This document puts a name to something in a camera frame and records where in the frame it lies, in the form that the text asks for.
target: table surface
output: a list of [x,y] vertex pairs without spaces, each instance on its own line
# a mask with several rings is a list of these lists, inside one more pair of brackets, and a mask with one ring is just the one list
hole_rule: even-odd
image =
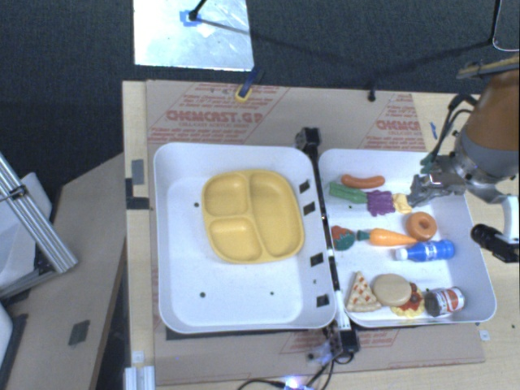
[[[123,125],[125,149],[125,175],[132,176],[132,160],[147,159],[146,144],[146,98],[144,82],[123,83]],[[444,114],[453,94],[413,93],[415,109],[421,124],[423,137],[428,150],[435,144],[430,122],[439,122],[439,114]],[[148,180],[145,175],[143,184],[134,185],[135,197],[148,197]],[[504,192],[518,195],[518,181],[500,184]],[[503,228],[504,218],[500,206],[490,206],[478,198],[467,195],[472,218],[475,222],[485,223],[499,230]],[[127,213],[128,246],[128,289],[130,309],[130,344],[132,351],[140,351],[143,360],[133,360],[133,366],[154,364],[154,335],[152,320],[152,291],[150,270],[150,217],[147,210],[131,210]],[[428,368],[378,370],[334,374],[329,383],[330,389],[340,388],[413,388],[450,389],[473,387],[475,389],[513,388],[520,383],[520,369],[516,361],[520,354],[520,297],[518,264],[504,264],[488,251],[483,251],[492,285],[496,294],[497,311],[479,329],[489,335],[483,342],[486,362],[457,366],[434,366]],[[158,387],[161,390],[214,389],[228,390],[237,388],[241,382],[197,383],[177,386]],[[247,387],[265,388],[265,384],[251,384]]]

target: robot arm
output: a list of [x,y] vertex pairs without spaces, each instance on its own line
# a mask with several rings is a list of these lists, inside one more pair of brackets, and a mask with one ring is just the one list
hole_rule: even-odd
[[[518,197],[496,188],[502,180],[513,179],[518,174],[518,55],[496,65],[498,72],[493,67],[481,68],[487,71],[486,75],[492,74],[492,78],[477,102],[459,95],[450,103],[440,143],[421,162],[424,168],[421,175],[414,176],[408,202],[420,206],[435,197],[462,195],[468,190],[486,203],[501,204],[505,213],[504,232],[480,224],[474,228],[472,237],[502,260],[518,262]],[[484,75],[481,69],[474,75]],[[460,110],[450,118],[462,101],[470,102],[474,109]],[[457,134],[453,151],[438,155],[440,144],[461,112],[470,113],[470,118]]]

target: toy food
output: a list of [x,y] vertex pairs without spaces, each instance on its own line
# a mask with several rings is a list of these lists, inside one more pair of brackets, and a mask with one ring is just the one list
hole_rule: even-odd
[[426,212],[414,212],[406,220],[406,231],[419,241],[428,241],[436,234],[437,223]]
[[381,307],[377,298],[366,282],[363,274],[358,271],[350,290],[347,311],[349,312],[372,312]]
[[334,242],[334,249],[338,251],[345,251],[352,247],[356,236],[353,231],[335,225],[331,228],[332,241]]
[[377,215],[390,214],[396,212],[393,206],[392,193],[390,191],[372,191],[366,193],[368,211],[375,217]]
[[412,207],[408,205],[408,199],[406,199],[406,195],[404,193],[394,193],[392,195],[393,207],[397,212],[401,212],[402,214],[409,214],[412,212]]
[[338,197],[351,201],[354,204],[366,204],[366,193],[361,189],[349,188],[336,182],[329,184],[329,193],[332,197]]
[[399,316],[415,318],[424,312],[424,298],[417,284],[410,283],[410,286],[412,295],[409,297],[409,300],[404,305],[391,307],[390,310]]
[[374,281],[374,294],[382,305],[401,306],[412,296],[408,280],[399,275],[379,275]]
[[371,238],[371,234],[369,232],[358,230],[356,233],[357,241],[369,240],[370,238]]
[[383,185],[384,178],[381,175],[365,179],[356,178],[352,175],[343,175],[341,176],[341,183],[350,188],[372,189]]
[[459,288],[431,290],[424,297],[426,311],[434,317],[457,312],[465,303],[466,299]]
[[396,260],[430,262],[431,260],[446,260],[452,258],[454,254],[455,246],[450,240],[425,241],[408,249],[397,249]]
[[[357,238],[362,238],[362,235],[359,232],[357,233]],[[399,232],[385,230],[384,228],[374,228],[371,230],[368,241],[372,245],[386,246],[409,245],[417,243],[417,240],[415,240],[413,237],[400,234]]]

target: toy pizza slice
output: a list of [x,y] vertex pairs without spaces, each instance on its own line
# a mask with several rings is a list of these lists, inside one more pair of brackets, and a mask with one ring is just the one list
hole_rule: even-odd
[[348,312],[372,312],[381,307],[363,274],[358,271],[347,303]]

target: toy can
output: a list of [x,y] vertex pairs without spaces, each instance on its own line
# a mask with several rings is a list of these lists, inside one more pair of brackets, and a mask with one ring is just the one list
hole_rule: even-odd
[[464,307],[466,299],[459,288],[435,289],[424,297],[426,311],[431,316],[457,312]]

